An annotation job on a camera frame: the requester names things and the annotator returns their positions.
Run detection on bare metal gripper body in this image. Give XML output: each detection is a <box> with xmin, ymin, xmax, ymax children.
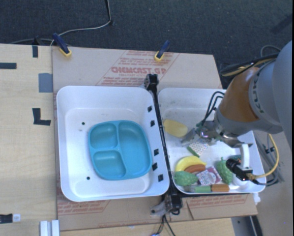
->
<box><xmin>195</xmin><ymin>120</ymin><xmax>224</xmax><ymax>145</ymax></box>

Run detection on white packet with red dots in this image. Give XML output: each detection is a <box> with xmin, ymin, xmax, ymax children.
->
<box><xmin>188</xmin><ymin>141</ymin><xmax>209</xmax><ymax>157</ymax></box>

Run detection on yellow oval toy food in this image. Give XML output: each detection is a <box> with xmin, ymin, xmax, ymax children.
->
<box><xmin>163</xmin><ymin>118</ymin><xmax>189</xmax><ymax>138</ymax></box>

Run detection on yellow banana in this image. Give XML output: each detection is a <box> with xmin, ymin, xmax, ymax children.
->
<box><xmin>175</xmin><ymin>155</ymin><xmax>207</xmax><ymax>173</ymax></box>

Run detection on orange sausage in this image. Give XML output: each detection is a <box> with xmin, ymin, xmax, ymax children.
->
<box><xmin>184</xmin><ymin>164</ymin><xmax>207</xmax><ymax>174</ymax></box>

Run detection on thin black and white rod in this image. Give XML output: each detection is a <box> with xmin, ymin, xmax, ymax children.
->
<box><xmin>149</xmin><ymin>82</ymin><xmax>180</xmax><ymax>197</ymax></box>

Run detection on white plastic tray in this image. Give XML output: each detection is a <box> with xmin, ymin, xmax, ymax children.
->
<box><xmin>157</xmin><ymin>87</ymin><xmax>267</xmax><ymax>195</ymax></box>
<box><xmin>56</xmin><ymin>85</ymin><xmax>171</xmax><ymax>203</ymax></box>

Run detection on green grapes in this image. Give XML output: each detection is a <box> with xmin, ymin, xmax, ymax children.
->
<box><xmin>174</xmin><ymin>171</ymin><xmax>199</xmax><ymax>187</ymax></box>
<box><xmin>215</xmin><ymin>156</ymin><xmax>234</xmax><ymax>185</ymax></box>

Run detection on pink and white packet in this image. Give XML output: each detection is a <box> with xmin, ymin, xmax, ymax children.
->
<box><xmin>196</xmin><ymin>166</ymin><xmax>223</xmax><ymax>187</ymax></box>

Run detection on green cylinder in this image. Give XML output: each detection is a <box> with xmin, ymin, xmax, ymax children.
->
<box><xmin>194</xmin><ymin>185</ymin><xmax>213</xmax><ymax>194</ymax></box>

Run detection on orange block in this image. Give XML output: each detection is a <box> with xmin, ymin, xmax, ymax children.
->
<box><xmin>210</xmin><ymin>183</ymin><xmax>230</xmax><ymax>193</ymax></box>

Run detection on blue divided plate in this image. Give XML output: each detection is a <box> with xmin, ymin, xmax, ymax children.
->
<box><xmin>88</xmin><ymin>119</ymin><xmax>153</xmax><ymax>181</ymax></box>

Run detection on brown cardboard board, red print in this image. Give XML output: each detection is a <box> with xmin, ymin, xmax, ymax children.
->
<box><xmin>51</xmin><ymin>45</ymin><xmax>259</xmax><ymax>232</ymax></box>

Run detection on black cylinder on white bracket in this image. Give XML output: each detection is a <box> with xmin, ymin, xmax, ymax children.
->
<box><xmin>225</xmin><ymin>143</ymin><xmax>254</xmax><ymax>182</ymax></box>

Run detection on black block with thin wires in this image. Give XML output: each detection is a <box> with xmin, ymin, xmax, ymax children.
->
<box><xmin>144</xmin><ymin>73</ymin><xmax>160</xmax><ymax>91</ymax></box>
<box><xmin>161</xmin><ymin>193</ymin><xmax>183</xmax><ymax>215</ymax></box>

